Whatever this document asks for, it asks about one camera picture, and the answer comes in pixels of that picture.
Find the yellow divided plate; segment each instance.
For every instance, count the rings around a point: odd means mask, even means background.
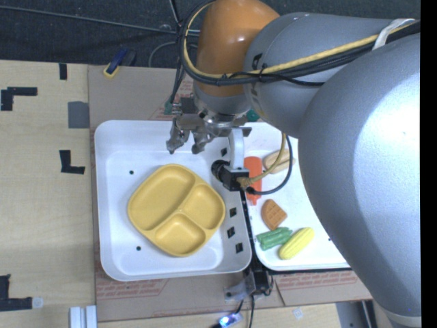
[[[174,256],[189,256],[217,231],[225,218],[222,197],[190,169],[158,168],[133,193],[128,216],[140,233]]]

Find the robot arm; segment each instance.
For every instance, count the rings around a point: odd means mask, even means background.
[[[203,150],[249,109],[298,138],[307,194],[334,244],[395,327],[421,327],[420,22],[385,33],[391,20],[279,16],[254,0],[206,6],[195,67],[181,39],[195,110],[173,121],[170,152],[190,132],[193,153]]]

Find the black cable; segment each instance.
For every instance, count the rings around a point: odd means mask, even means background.
[[[284,81],[288,81],[289,83],[293,83],[296,85],[302,85],[302,86],[320,87],[324,84],[324,82],[302,81],[302,80],[298,80],[298,79],[293,79],[293,78],[287,77],[287,76],[279,74],[279,73],[254,74],[254,73],[250,73],[250,72],[235,72],[235,73],[232,73],[228,77],[228,79],[238,77],[239,75],[246,75],[248,77],[257,78],[260,83],[269,83],[272,81],[284,80]]]
[[[272,294],[273,284],[274,284],[274,278],[273,278],[273,276],[270,276],[270,285],[268,286],[268,290],[263,291],[263,294],[266,297],[268,297],[268,296],[270,296],[270,294]]]
[[[372,50],[374,41],[368,42],[364,46],[358,46],[354,49],[351,49],[349,51],[346,51],[344,53],[339,53],[337,55],[331,55],[328,57],[325,57],[324,59],[319,59],[313,62],[308,62],[306,64],[296,66],[289,69],[284,69],[278,72],[274,73],[268,73],[268,74],[254,74],[250,75],[249,77],[244,78],[238,78],[237,76],[239,74],[243,74],[242,72],[236,72],[234,74],[231,74],[227,76],[226,74],[223,74],[221,78],[216,77],[208,77],[202,74],[197,74],[192,69],[190,69],[187,61],[184,57],[184,43],[183,40],[185,38],[186,32],[188,31],[189,23],[193,19],[194,15],[200,11],[201,8],[204,8],[207,6],[207,4],[212,3],[214,0],[208,0],[204,3],[199,4],[196,8],[194,8],[191,13],[188,15],[188,17],[185,19],[185,21],[181,24],[181,38],[180,38],[180,57],[182,59],[182,65],[186,69],[186,72],[196,81],[206,83],[209,85],[216,85],[216,86],[225,86],[225,85],[243,85],[247,83],[255,83],[258,81],[278,81],[278,80],[286,80],[291,82],[298,82],[300,85],[310,85],[310,86],[321,86],[322,83],[311,83],[311,82],[301,82],[297,81],[296,77],[303,77],[305,75],[314,74],[317,72],[321,72],[323,70],[328,70],[331,68],[335,68],[338,66],[345,65],[347,63],[350,63],[351,61],[355,60],[356,58],[364,55],[365,53],[368,53]],[[415,33],[419,33],[421,30],[420,27],[420,20],[417,20],[413,23],[410,23],[409,25],[406,25],[404,28],[390,34],[387,39],[386,43],[398,40],[400,38],[403,38],[405,36],[409,36]]]
[[[152,67],[152,60],[153,60],[153,57],[155,56],[156,52],[161,50],[163,47],[171,46],[171,45],[176,45],[176,41],[165,42],[164,44],[158,45],[155,49],[153,49],[153,51],[150,53],[150,56],[149,56],[149,61],[147,63],[148,66],[150,68]]]
[[[27,13],[31,13],[31,14],[45,14],[47,16],[62,17],[62,18],[71,18],[71,19],[77,19],[77,20],[80,20],[80,21],[103,23],[103,24],[107,24],[107,25],[115,25],[115,26],[118,26],[118,27],[140,29],[140,30],[145,30],[145,31],[155,31],[157,33],[176,34],[176,31],[174,31],[174,30],[142,27],[140,25],[129,25],[129,24],[126,24],[126,23],[112,22],[110,20],[101,20],[101,19],[97,19],[97,18],[74,16],[72,14],[60,14],[60,13],[57,13],[57,12],[32,10],[32,9],[29,9],[29,8],[15,8],[13,6],[5,6],[5,5],[0,5],[0,9],[2,9],[2,10],[11,10],[11,11],[20,11],[20,12],[27,12]]]
[[[180,28],[178,30],[178,38],[176,40],[176,46],[177,48],[180,50],[182,48],[184,48],[184,41],[186,38],[186,34],[188,31],[188,21],[193,17],[193,14],[196,13],[202,6],[206,5],[207,3],[213,2],[216,0],[207,0],[204,2],[201,2],[200,4],[198,4],[197,6],[195,6],[189,13],[188,13],[188,17],[185,18],[180,25]],[[186,67],[184,67],[184,61],[183,61],[184,57],[183,57],[183,51],[182,54],[179,54],[178,57],[178,64],[176,66],[176,77],[175,77],[175,83],[173,86],[173,91],[169,97],[169,102],[173,103],[175,96],[176,96],[176,92],[179,89],[180,84],[182,83],[182,80],[184,79],[184,75],[186,73]]]
[[[251,309],[251,318],[249,320],[249,327],[248,328],[252,327],[253,313],[255,311],[255,296],[251,295],[251,298],[252,298],[252,309]]]
[[[196,45],[196,44],[189,44],[188,46],[189,46],[189,47],[192,47],[192,48],[194,48],[194,49],[197,48],[197,45]],[[178,60],[177,60],[177,65],[176,65],[175,83],[173,84],[173,91],[171,92],[171,95],[170,95],[170,97],[169,97],[169,102],[170,102],[171,104],[173,104],[173,102],[174,102],[174,100],[175,100],[176,93],[178,92],[179,87],[180,87],[180,85],[182,84],[182,81],[184,80],[184,77],[185,77],[185,70],[183,69],[182,64],[181,64],[181,62],[180,62],[180,59],[178,58]]]
[[[284,180],[281,182],[280,185],[276,186],[275,188],[273,188],[269,191],[256,191],[253,187],[249,186],[246,188],[247,193],[255,194],[255,195],[272,194],[274,192],[279,191],[282,187],[284,187],[287,184],[288,180],[290,179],[290,176],[292,175],[292,170],[293,170],[293,148],[292,148],[292,143],[290,142],[290,138],[288,136],[286,136],[286,139],[287,139],[288,154],[289,154],[290,163],[288,164],[288,171],[287,171],[287,175],[285,176]]]
[[[241,311],[241,307],[243,306],[244,300],[240,301],[240,305],[238,306],[237,310],[234,312],[234,314],[237,314],[238,312]]]

